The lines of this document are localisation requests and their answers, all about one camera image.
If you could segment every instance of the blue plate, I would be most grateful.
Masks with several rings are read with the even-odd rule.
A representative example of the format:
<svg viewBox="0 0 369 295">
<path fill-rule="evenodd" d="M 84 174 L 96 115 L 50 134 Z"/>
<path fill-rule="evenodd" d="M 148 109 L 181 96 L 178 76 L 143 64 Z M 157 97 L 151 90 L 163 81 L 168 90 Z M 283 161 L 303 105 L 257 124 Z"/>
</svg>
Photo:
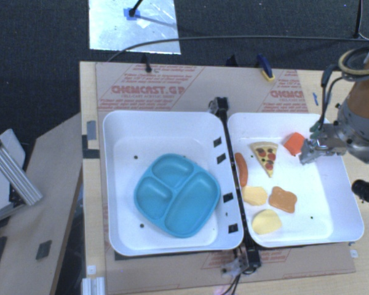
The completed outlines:
<svg viewBox="0 0 369 295">
<path fill-rule="evenodd" d="M 134 192 L 135 205 L 148 220 L 181 238 L 195 235 L 204 226 L 219 198 L 216 179 L 177 154 L 155 160 Z"/>
</svg>

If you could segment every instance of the toy sausage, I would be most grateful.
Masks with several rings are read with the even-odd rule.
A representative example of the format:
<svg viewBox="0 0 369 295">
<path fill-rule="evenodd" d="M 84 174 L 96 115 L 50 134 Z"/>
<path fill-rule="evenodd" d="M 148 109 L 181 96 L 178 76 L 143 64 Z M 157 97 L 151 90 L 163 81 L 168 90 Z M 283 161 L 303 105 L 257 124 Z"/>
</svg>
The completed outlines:
<svg viewBox="0 0 369 295">
<path fill-rule="evenodd" d="M 235 153 L 235 162 L 239 170 L 239 184 L 241 187 L 246 186 L 248 178 L 248 170 L 246 161 L 241 153 Z"/>
</svg>

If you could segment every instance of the plastic food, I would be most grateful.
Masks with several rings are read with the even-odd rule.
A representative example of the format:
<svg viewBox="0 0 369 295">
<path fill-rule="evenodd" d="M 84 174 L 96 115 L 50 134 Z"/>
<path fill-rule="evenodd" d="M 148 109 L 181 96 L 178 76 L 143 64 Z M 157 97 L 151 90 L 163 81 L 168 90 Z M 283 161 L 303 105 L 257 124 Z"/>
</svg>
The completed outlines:
<svg viewBox="0 0 369 295">
<path fill-rule="evenodd" d="M 280 229 L 282 221 L 275 211 L 267 209 L 256 214 L 252 227 L 257 234 L 264 235 Z"/>
<path fill-rule="evenodd" d="M 296 195 L 290 191 L 283 190 L 280 187 L 273 187 L 272 194 L 269 197 L 269 204 L 283 211 L 294 213 Z"/>
<path fill-rule="evenodd" d="M 239 184 L 241 187 L 244 187 L 247 184 L 248 178 L 247 164 L 241 153 L 235 153 L 234 157 L 239 170 Z"/>
<path fill-rule="evenodd" d="M 251 205 L 263 205 L 268 199 L 268 194 L 262 187 L 246 186 L 242 189 L 244 201 Z"/>
<path fill-rule="evenodd" d="M 250 145 L 250 149 L 252 149 L 268 176 L 272 177 L 276 161 L 277 144 L 268 141 L 255 142 Z"/>
<path fill-rule="evenodd" d="M 294 132 L 292 136 L 284 144 L 284 147 L 288 149 L 292 156 L 296 156 L 301 152 L 304 136 L 298 132 Z"/>
</svg>

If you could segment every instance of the wire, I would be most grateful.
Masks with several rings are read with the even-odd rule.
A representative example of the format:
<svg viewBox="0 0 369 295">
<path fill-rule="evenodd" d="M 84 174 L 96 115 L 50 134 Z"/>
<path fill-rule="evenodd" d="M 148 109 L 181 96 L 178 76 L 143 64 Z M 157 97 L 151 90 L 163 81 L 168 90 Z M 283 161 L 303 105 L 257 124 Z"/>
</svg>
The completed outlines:
<svg viewBox="0 0 369 295">
<path fill-rule="evenodd" d="M 359 0 L 359 24 L 358 24 L 358 36 L 362 37 L 364 40 L 369 41 L 369 38 L 365 37 L 361 32 L 360 28 L 362 25 L 362 15 L 363 15 L 363 0 Z"/>
<path fill-rule="evenodd" d="M 240 279 L 240 274 L 239 275 L 237 275 L 236 277 L 235 277 L 235 279 L 232 281 L 232 283 L 231 283 L 231 285 L 229 286 L 229 288 L 223 293 L 223 294 L 221 294 L 221 295 L 227 295 L 228 294 L 228 292 L 230 292 L 230 290 L 232 289 L 232 288 L 234 288 L 233 289 L 233 291 L 232 291 L 232 293 L 231 294 L 234 294 L 235 293 L 235 290 L 236 290 L 236 287 L 237 287 L 237 285 L 238 285 L 238 283 L 239 283 L 239 279 Z"/>
<path fill-rule="evenodd" d="M 322 88 L 322 99 L 321 99 L 321 102 L 322 102 L 322 107 L 321 107 L 321 116 L 319 118 L 319 120 L 317 121 L 318 123 L 318 126 L 317 128 L 320 130 L 321 127 L 322 127 L 322 123 L 324 122 L 324 109 L 325 108 L 325 102 L 327 101 L 326 98 L 326 91 L 327 91 L 327 86 L 328 86 L 328 83 L 330 81 L 330 78 L 331 78 L 331 75 L 332 75 L 332 72 L 336 69 L 336 68 L 339 68 L 337 65 L 335 64 L 330 64 L 329 66 L 327 66 L 327 68 L 324 70 L 324 72 L 322 73 L 322 77 L 321 77 L 321 88 Z"/>
<path fill-rule="evenodd" d="M 333 86 L 340 80 L 342 80 L 343 77 L 337 77 L 335 80 L 332 81 L 329 89 L 328 89 L 328 93 L 327 95 L 324 97 L 324 100 L 322 102 L 322 114 L 321 114 L 321 118 L 320 118 L 320 125 L 319 125 L 319 130 L 322 129 L 322 127 L 324 126 L 324 120 L 325 120 L 325 113 L 327 111 L 327 107 L 328 107 L 328 104 L 330 102 L 330 98 L 331 98 L 331 92 L 332 92 L 332 88 Z"/>
<path fill-rule="evenodd" d="M 363 54 L 369 53 L 369 47 L 362 47 L 359 49 L 352 49 L 348 52 L 345 52 L 343 55 L 340 56 L 338 61 L 339 69 L 346 74 L 351 74 L 353 76 L 369 76 L 369 69 L 352 69 L 350 68 L 347 63 L 352 58 L 357 58 Z"/>
<path fill-rule="evenodd" d="M 194 36 L 194 37 L 179 37 L 169 39 L 158 39 L 156 41 L 141 42 L 133 46 L 127 47 L 120 52 L 116 52 L 107 62 L 111 62 L 117 56 L 142 46 L 162 44 L 166 42 L 181 42 L 181 41 L 202 41 L 212 39 L 291 39 L 291 40 L 308 40 L 308 41 L 340 41 L 340 42 L 369 42 L 369 40 L 354 39 L 354 38 L 338 38 L 338 37 L 314 37 L 314 36 L 273 36 L 273 35 L 222 35 L 222 36 Z"/>
<path fill-rule="evenodd" d="M 342 76 L 343 76 L 343 79 L 349 82 L 362 82 L 365 80 L 369 80 L 369 75 L 368 76 L 353 76 L 352 74 L 347 74 L 347 73 L 342 72 Z"/>
</svg>

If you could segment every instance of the black cable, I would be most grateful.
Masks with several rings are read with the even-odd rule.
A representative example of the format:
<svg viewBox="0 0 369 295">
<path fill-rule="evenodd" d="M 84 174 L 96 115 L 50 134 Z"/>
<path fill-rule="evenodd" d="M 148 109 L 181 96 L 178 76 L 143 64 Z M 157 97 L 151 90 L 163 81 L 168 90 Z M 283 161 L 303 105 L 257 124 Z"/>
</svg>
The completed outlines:
<svg viewBox="0 0 369 295">
<path fill-rule="evenodd" d="M 328 89 L 328 93 L 325 97 L 325 100 L 322 102 L 322 114 L 321 114 L 321 117 L 320 117 L 320 125 L 319 125 L 319 130 L 322 129 L 322 127 L 324 126 L 324 120 L 325 120 L 325 113 L 327 111 L 327 107 L 328 107 L 328 104 L 330 102 L 330 98 L 331 98 L 331 92 L 332 92 L 332 88 L 333 86 L 340 80 L 342 80 L 343 77 L 337 77 L 335 80 L 332 81 L 329 89 Z"/>
<path fill-rule="evenodd" d="M 237 275 L 237 276 L 235 277 L 235 279 L 232 281 L 232 283 L 231 283 L 231 285 L 229 286 L 229 288 L 228 288 L 228 289 L 226 289 L 226 291 L 225 291 L 223 294 L 221 294 L 221 295 L 227 295 L 227 294 L 228 294 L 228 292 L 230 292 L 230 290 L 231 290 L 232 288 L 234 288 L 234 291 L 235 291 L 236 286 L 238 285 L 239 279 L 240 279 L 240 274 L 239 274 L 239 275 Z"/>
<path fill-rule="evenodd" d="M 320 129 L 320 125 L 324 122 L 324 118 L 323 118 L 324 112 L 323 111 L 325 109 L 327 85 L 328 85 L 328 82 L 330 81 L 333 70 L 335 70 L 336 68 L 338 68 L 337 65 L 331 64 L 322 73 L 322 77 L 321 77 L 321 88 L 322 88 L 321 102 L 322 102 L 322 104 L 321 104 L 321 116 L 320 116 L 319 121 L 318 121 L 318 123 L 319 123 L 318 128 L 319 129 Z"/>
<path fill-rule="evenodd" d="M 359 4 L 358 4 L 358 17 L 357 17 L 357 28 L 356 28 L 356 32 L 355 32 L 355 34 L 357 36 L 354 35 L 354 37 L 362 37 L 364 40 L 369 41 L 369 38 L 367 38 L 366 36 L 364 36 L 360 32 L 361 25 L 362 25 L 362 15 L 363 15 L 363 0 L 359 0 Z"/>
<path fill-rule="evenodd" d="M 244 270 L 244 271 L 242 272 L 242 274 L 244 274 L 244 275 L 251 275 L 251 274 L 253 274 L 254 272 L 256 272 L 256 268 L 254 268 L 254 269 L 252 269 L 252 270 L 250 270 L 250 269 Z"/>
<path fill-rule="evenodd" d="M 237 286 L 239 284 L 239 280 L 240 280 L 240 275 L 238 275 L 238 279 L 235 282 L 235 286 L 234 286 L 234 289 L 232 290 L 231 295 L 235 295 L 235 291 L 236 291 L 236 288 L 237 288 Z"/>
<path fill-rule="evenodd" d="M 310 40 L 310 41 L 340 41 L 340 42 L 369 42 L 369 40 L 354 39 L 354 38 L 338 38 L 338 37 L 305 37 L 305 36 L 271 36 L 271 35 L 223 35 L 223 36 L 194 36 L 194 37 L 179 37 L 179 38 L 169 38 L 169 39 L 158 39 L 156 41 L 141 42 L 133 46 L 127 47 L 120 52 L 115 53 L 107 62 L 112 61 L 117 56 L 125 53 L 126 51 L 132 50 L 134 48 L 162 44 L 165 42 L 181 42 L 181 41 L 201 41 L 201 40 L 211 40 L 211 39 L 293 39 L 293 40 Z"/>
</svg>

